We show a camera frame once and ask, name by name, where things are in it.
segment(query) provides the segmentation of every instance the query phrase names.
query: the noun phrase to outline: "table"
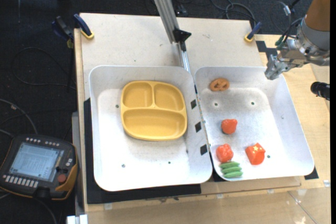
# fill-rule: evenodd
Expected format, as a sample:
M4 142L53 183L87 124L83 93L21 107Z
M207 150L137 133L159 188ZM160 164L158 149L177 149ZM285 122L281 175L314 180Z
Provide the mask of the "table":
M159 17L80 16L95 34L93 40L86 40L75 29L78 135L74 133L73 139L79 148L81 162L77 192L85 201L82 104L89 98L90 70L97 65L179 66L180 60L177 48L169 43ZM257 67L265 66L267 62L265 54L259 53L255 40L252 43L244 41L244 36L251 31L248 21L178 18L178 23L181 30L192 33L186 41L192 75L201 66ZM256 35L256 40L264 41L267 47L272 47L277 39L278 36L274 35ZM201 184L201 195L94 205L84 202L77 204L76 215L86 215L89 223L221 223L223 219L232 220L232 223L248 220L284 223L303 218L306 223L314 220L328 223L331 219L329 102L310 92L310 85L318 78L328 79L328 72L329 67L306 65L283 74L319 178L285 177L240 182L214 182L210 179Z

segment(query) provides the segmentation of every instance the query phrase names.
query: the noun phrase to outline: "metal plate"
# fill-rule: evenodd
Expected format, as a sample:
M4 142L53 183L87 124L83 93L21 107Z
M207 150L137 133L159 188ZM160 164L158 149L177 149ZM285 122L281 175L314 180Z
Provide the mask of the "metal plate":
M264 67L204 67L197 70L195 83L200 99L208 142L217 174L226 180L308 175L314 161L283 76L267 80ZM209 84L226 78L230 87L214 92ZM224 134L221 122L237 119L236 132ZM216 148L229 144L233 161L240 163L242 177L223 177ZM259 143L265 150L260 165L252 165L245 148Z
M125 133L121 93L127 83L135 80L161 81L180 89L188 118L182 137L158 142L135 139ZM182 67L98 66L91 71L89 83L93 168L102 189L199 184L211 177L206 133L190 73Z

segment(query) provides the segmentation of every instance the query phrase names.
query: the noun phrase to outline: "pretzel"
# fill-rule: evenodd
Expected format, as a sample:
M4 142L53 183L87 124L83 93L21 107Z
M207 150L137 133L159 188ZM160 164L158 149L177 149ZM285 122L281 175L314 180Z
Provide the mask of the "pretzel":
M230 82L227 79L218 78L210 83L212 91L226 91L230 87Z

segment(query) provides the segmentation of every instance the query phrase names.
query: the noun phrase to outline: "yellow plate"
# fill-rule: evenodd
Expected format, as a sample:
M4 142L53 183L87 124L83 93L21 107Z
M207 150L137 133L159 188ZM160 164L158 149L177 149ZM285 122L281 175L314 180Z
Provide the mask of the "yellow plate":
M183 95L169 83L132 81L121 93L121 120L125 132L134 138L177 139L187 129Z

